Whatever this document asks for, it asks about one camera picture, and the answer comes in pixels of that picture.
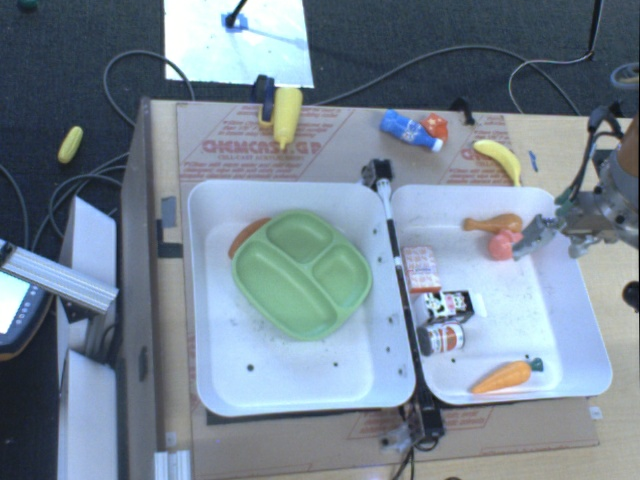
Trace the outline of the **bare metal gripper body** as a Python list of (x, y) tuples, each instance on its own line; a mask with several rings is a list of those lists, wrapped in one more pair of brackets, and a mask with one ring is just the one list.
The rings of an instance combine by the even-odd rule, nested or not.
[(616, 242), (639, 247), (637, 199), (629, 199), (617, 190), (580, 191), (571, 199), (566, 190), (555, 203), (559, 230), (570, 239), (571, 249)]

